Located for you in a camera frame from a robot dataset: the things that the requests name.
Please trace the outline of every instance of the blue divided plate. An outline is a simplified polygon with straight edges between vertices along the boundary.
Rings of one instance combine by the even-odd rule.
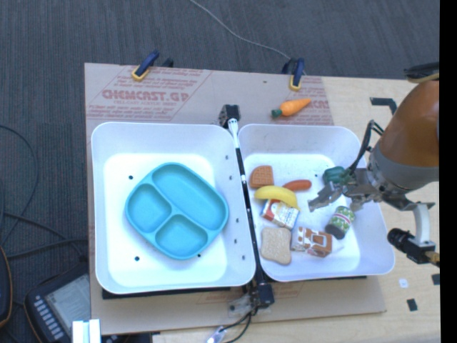
[[[125,211],[137,232],[174,259],[202,252],[229,218],[226,200],[179,163],[165,163],[148,173],[130,193]]]

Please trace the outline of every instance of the blue clamp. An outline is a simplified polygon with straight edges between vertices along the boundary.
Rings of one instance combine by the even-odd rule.
[[[293,65],[291,80],[289,82],[289,87],[291,90],[298,91],[301,88],[301,76],[303,75],[303,70],[305,69],[305,59],[299,58],[297,60],[290,59],[283,67],[282,74],[289,74],[291,70],[290,66]]]
[[[159,57],[159,51],[154,49],[146,58],[145,60],[138,65],[131,73],[132,77],[137,80],[141,81],[145,78],[145,76],[149,73],[149,67],[154,65],[154,62]]]

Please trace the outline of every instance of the soda can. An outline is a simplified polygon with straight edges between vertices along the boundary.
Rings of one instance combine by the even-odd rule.
[[[326,225],[326,232],[334,235],[338,240],[343,239],[355,218],[356,215],[351,209],[345,206],[338,206]]]

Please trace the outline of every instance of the dark gray carpet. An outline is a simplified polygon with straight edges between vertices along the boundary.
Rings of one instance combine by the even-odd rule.
[[[195,1],[281,53],[188,0],[0,0],[0,125],[27,139],[38,162],[25,217],[86,238],[85,62],[137,64],[158,49],[159,61],[183,68],[280,73],[287,57],[303,57],[309,75],[402,79],[439,61],[440,0]],[[27,145],[0,128],[8,213],[22,212],[34,177]],[[6,237],[8,255],[61,239],[8,216]],[[14,299],[77,262],[68,244],[11,259]],[[19,304],[0,342],[14,337],[36,341]]]

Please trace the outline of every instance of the yellow banana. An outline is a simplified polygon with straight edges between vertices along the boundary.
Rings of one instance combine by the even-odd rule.
[[[300,209],[297,204],[297,196],[290,189],[279,186],[263,186],[256,190],[254,198],[257,199],[278,199],[289,206]]]

